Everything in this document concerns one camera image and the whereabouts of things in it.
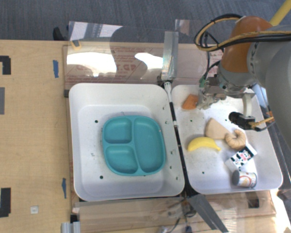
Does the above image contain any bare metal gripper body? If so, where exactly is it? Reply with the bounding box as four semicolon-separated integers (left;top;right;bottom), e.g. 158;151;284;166
201;76;227;104

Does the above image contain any orange toy biscuit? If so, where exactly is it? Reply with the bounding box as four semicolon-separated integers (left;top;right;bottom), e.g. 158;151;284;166
181;94;199;111

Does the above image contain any beige toy pizza slice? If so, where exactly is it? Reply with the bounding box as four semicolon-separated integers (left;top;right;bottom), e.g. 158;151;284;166
204;117;231;140

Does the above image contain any yellow banana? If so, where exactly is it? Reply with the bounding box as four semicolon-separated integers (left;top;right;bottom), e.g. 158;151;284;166
187;136;222;153

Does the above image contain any tan toy croissant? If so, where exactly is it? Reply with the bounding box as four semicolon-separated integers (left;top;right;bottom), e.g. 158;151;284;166
224;129;247;151

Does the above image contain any white cow print carton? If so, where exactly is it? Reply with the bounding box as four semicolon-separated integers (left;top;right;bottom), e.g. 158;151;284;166
224;143;258;172

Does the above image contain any white plastic tray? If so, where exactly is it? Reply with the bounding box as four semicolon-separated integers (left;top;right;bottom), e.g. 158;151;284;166
68;82;186;202
170;84;284;196

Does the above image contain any blue divided plate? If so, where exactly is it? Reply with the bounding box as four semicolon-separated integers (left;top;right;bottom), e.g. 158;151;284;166
101;115;167;177

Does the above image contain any small white and orange can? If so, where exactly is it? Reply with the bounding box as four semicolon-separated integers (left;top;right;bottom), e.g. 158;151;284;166
231;169;258;189

